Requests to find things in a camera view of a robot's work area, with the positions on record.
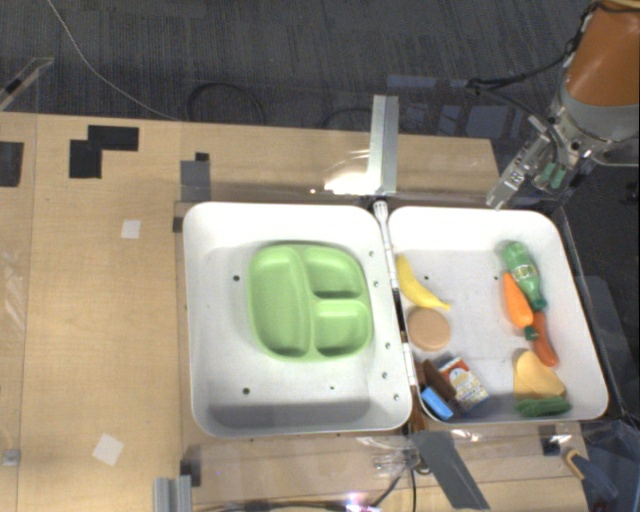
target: carrot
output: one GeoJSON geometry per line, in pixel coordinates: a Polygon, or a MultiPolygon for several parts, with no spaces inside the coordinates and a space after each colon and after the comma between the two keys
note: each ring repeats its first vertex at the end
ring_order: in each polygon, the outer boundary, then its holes
{"type": "Polygon", "coordinates": [[[544,313],[542,311],[536,311],[533,314],[533,328],[538,332],[539,337],[533,342],[533,351],[542,364],[553,367],[558,364],[558,356],[549,342],[546,324],[547,319],[544,313]]]}
{"type": "Polygon", "coordinates": [[[529,301],[509,272],[504,273],[503,280],[509,317],[517,327],[524,329],[533,323],[533,311],[529,301]]]}

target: dark floor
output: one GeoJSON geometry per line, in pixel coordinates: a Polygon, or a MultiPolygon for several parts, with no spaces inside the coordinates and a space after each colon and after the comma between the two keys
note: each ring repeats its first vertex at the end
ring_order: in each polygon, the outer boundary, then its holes
{"type": "MultiPolygon", "coordinates": [[[[529,129],[503,106],[469,98],[450,79],[532,69],[559,55],[587,0],[52,0],[95,68],[129,94],[185,119],[204,82],[245,88],[273,126],[368,129],[372,95],[400,96],[401,130],[492,138],[504,165],[529,129]],[[437,77],[431,81],[425,77],[437,77]]],[[[32,57],[55,64],[12,108],[45,113],[157,118],[88,70],[46,0],[0,2],[0,83],[32,57]]],[[[553,69],[509,93],[544,110],[553,69]]],[[[203,92],[193,118],[260,122],[260,109],[230,87],[203,92]]],[[[635,169],[597,168],[568,214],[585,273],[609,285],[638,360],[638,205],[623,204],[635,169]]]]}

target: wooden table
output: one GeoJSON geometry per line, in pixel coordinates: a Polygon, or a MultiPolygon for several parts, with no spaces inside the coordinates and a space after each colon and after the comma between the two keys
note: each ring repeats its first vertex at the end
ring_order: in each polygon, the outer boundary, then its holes
{"type": "MultiPolygon", "coordinates": [[[[20,186],[0,188],[0,234],[25,298],[28,284],[26,331],[0,316],[2,449],[22,457],[0,467],[0,509],[150,511],[153,480],[175,478],[183,450],[172,232],[180,162],[208,153],[216,197],[270,187],[314,200],[368,134],[3,113],[0,140],[25,144],[20,186]],[[104,151],[102,179],[70,179],[69,141],[86,140],[90,124],[138,127],[139,149],[104,151]],[[141,222],[138,238],[121,237],[125,220],[141,222]],[[92,455],[103,434],[124,445],[114,465],[92,455]]],[[[400,136],[398,165],[399,189],[410,193],[478,198],[497,176],[485,140],[400,136]]],[[[579,444],[577,425],[565,428],[579,444]]],[[[535,437],[531,428],[491,432],[535,437]]],[[[584,510],[560,459],[528,450],[474,455],[493,509],[584,510]]],[[[419,484],[419,510],[449,510],[433,477],[419,484]]],[[[384,505],[410,503],[403,489],[384,505]]]]}

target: white sticker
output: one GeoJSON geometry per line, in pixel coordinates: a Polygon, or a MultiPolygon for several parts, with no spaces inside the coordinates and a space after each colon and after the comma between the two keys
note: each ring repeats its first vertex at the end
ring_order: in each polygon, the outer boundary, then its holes
{"type": "Polygon", "coordinates": [[[111,437],[109,434],[102,434],[100,441],[98,441],[98,444],[93,450],[93,456],[109,466],[115,466],[123,448],[124,443],[118,441],[115,437],[111,437]]]}
{"type": "Polygon", "coordinates": [[[121,238],[140,238],[141,220],[125,220],[122,224],[121,238]]]}

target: yellow banana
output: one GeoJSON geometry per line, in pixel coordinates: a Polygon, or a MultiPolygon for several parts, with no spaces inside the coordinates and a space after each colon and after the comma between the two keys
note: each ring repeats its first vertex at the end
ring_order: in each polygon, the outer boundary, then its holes
{"type": "Polygon", "coordinates": [[[449,304],[442,302],[416,279],[407,258],[399,256],[396,259],[396,269],[398,271],[400,290],[416,306],[449,310],[451,307],[449,304]]]}

